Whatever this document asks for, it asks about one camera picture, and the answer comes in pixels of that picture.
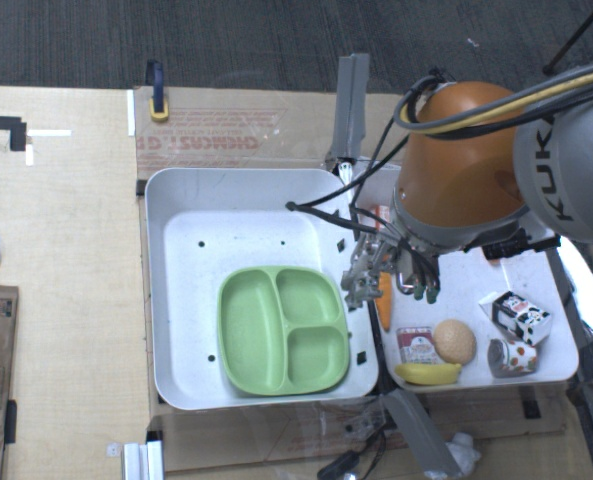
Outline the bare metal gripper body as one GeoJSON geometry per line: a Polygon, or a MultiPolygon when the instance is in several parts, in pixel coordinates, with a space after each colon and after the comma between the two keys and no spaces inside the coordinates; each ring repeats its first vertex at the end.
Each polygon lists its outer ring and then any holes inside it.
{"type": "Polygon", "coordinates": [[[385,232],[362,232],[351,255],[349,278],[376,278],[382,273],[397,274],[400,240],[385,232]]]}

